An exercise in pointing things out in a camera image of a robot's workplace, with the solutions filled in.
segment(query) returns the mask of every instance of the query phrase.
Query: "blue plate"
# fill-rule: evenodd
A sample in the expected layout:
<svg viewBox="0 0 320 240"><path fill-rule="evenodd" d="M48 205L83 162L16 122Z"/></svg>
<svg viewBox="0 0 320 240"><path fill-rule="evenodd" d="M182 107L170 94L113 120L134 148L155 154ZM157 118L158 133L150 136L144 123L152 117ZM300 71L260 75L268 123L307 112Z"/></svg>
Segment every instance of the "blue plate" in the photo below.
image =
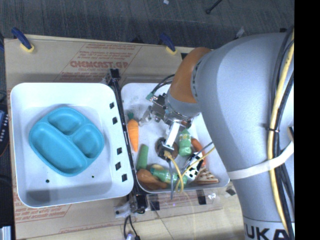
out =
<svg viewBox="0 0 320 240"><path fill-rule="evenodd" d="M51 111L32 127L29 144L54 171L75 176L94 162L105 141L86 116L64 106Z"/></svg>

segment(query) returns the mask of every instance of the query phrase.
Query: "white tape band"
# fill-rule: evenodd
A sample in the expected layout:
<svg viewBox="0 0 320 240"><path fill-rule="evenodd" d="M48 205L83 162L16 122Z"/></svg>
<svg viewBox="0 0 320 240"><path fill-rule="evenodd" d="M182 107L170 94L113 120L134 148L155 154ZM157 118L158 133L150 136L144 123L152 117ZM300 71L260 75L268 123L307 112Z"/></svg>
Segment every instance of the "white tape band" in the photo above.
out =
<svg viewBox="0 0 320 240"><path fill-rule="evenodd" d="M294 144L291 141L290 144L285 148L285 150L276 158L264 161L262 163L256 164L252 167L229 171L228 175L231 180L239 180L247 177L251 177L257 174L261 174L270 171L282 164L284 164L287 159L294 153Z"/></svg>

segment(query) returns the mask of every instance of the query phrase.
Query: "white tray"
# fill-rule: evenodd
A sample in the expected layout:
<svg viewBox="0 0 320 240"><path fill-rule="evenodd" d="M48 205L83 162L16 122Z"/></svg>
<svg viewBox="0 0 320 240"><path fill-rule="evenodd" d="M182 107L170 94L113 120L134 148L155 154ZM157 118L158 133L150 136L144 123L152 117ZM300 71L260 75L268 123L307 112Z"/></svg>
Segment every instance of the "white tray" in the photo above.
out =
<svg viewBox="0 0 320 240"><path fill-rule="evenodd" d="M132 190L126 141L110 87L101 83L21 83L12 89L10 101L17 192L25 205L40 208L110 199ZM104 137L101 154L76 176L58 174L29 145L33 125L62 106L85 115Z"/></svg>
<svg viewBox="0 0 320 240"><path fill-rule="evenodd" d="M146 96L153 90L156 85L157 84L155 83L128 83L123 86L121 90L121 97L125 115L127 115L128 112L133 112L135 119L140 119L148 106L152 106L152 102L146 100ZM158 96L159 94L166 93L169 87L169 85L161 87L157 90L155 95ZM153 120L150 124L145 124L139 127L139 148L141 144L147 145L149 147L147 160L148 166L159 164L165 169L169 169L168 163L158 157L155 149L156 141L160 137L165 136L167 127L168 125L166 125L162 120L160 122L156 122ZM194 118L193 123L188 131L194 138L199 140L203 147L212 141L201 114ZM208 152L212 147L213 145L209 146L205 149L205 151ZM134 152L133 149L131 149L131 152L134 164L136 164L139 150L138 152ZM179 168L182 168L185 164L186 159L186 157L181 157L180 155L178 155L178 157L175 159L175 162L177 163ZM196 185L195 183L191 183L184 187L185 191L220 188L226 186L229 183L230 178L216 150L214 150L206 157L206 167L219 179L219 183L206 185ZM170 192L170 186L168 186L168 188L166 189L160 190L148 190L145 189L142 185L140 186L148 193Z"/></svg>

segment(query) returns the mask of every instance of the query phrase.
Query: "orange carrot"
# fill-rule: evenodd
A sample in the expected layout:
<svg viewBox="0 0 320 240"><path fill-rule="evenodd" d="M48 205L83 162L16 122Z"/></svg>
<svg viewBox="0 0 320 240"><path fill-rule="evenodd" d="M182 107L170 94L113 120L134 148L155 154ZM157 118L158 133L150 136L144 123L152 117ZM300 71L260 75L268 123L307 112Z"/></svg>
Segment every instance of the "orange carrot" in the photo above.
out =
<svg viewBox="0 0 320 240"><path fill-rule="evenodd" d="M138 151L139 145L139 125L138 122L134 119L134 114L129 113L129 122L127 124L129 139L132 145L132 148L135 152Z"/></svg>
<svg viewBox="0 0 320 240"><path fill-rule="evenodd" d="M199 152L200 150L203 149L201 146L200 142L196 138L191 138L191 144L194 147L195 151ZM202 156L204 156L206 152L203 150L202 151ZM201 164L201 167L204 167L206 165L206 158L203 159L203 162Z"/></svg>

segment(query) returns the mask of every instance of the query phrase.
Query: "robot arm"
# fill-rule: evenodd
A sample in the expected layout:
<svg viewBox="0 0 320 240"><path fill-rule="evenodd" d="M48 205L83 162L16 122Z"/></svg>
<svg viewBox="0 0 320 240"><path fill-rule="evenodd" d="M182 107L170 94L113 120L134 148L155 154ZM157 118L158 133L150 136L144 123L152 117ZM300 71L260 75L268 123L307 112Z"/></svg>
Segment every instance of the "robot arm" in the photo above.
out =
<svg viewBox="0 0 320 240"><path fill-rule="evenodd" d="M294 125L293 59L286 62L286 91L280 90L278 95L283 108L278 126L268 128L275 88L281 84L277 84L278 68L293 52L291 37L291 33L262 34L234 40L213 51L196 48L172 80L166 94L167 108L186 119L202 113L228 172L259 165L273 158L270 148L271 154L279 155L291 142L287 128ZM283 169L285 191L279 183L284 182L279 178L281 172L275 174ZM294 239L294 155L276 169L232 182L241 205L245 239Z"/></svg>

